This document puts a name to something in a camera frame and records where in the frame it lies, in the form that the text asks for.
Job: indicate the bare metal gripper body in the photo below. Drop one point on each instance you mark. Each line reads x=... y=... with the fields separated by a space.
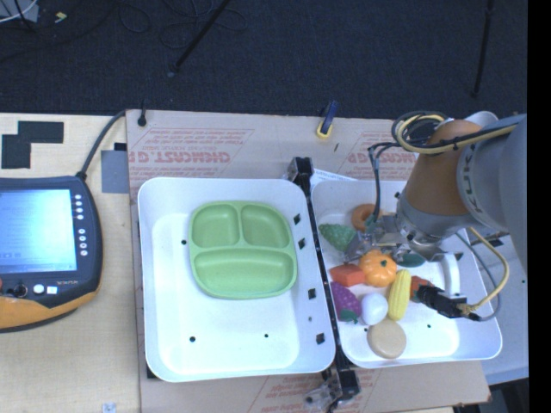
x=389 y=230

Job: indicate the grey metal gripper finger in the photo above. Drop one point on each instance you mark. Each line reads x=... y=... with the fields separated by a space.
x=355 y=248

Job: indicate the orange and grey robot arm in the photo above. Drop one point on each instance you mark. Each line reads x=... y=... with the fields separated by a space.
x=435 y=174

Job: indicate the green grapes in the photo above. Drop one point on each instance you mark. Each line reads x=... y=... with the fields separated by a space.
x=338 y=235

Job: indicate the red orange carrot piece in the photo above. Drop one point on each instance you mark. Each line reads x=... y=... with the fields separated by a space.
x=346 y=275

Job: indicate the orange pumpkin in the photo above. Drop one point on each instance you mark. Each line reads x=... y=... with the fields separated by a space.
x=379 y=269

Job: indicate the thin black rod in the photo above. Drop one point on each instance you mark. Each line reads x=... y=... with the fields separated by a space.
x=320 y=256

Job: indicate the dark green leaf vegetable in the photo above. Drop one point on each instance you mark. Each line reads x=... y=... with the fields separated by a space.
x=412 y=260

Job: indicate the purple grapes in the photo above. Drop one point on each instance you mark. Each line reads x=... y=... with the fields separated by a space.
x=344 y=299

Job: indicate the orange red toy vegetable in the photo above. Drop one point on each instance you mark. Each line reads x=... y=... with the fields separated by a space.
x=418 y=284

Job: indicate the white egg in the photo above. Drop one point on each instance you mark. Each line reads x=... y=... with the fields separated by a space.
x=373 y=309

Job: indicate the yellow corn cob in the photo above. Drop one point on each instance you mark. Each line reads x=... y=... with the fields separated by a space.
x=399 y=295

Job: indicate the white paper slip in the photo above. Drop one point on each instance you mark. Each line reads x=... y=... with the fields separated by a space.
x=333 y=175

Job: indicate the tan round biscuit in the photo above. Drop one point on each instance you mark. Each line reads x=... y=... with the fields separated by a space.
x=386 y=339

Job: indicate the green divided plate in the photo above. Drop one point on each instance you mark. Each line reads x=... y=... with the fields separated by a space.
x=243 y=265

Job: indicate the white plastic tray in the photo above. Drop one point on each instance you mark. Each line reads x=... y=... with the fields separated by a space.
x=435 y=338
x=241 y=329

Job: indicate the brown cardboard board red print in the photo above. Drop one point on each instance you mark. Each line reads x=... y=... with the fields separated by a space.
x=206 y=149

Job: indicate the black cylinder on white bracket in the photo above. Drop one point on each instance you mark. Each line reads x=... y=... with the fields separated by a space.
x=439 y=298

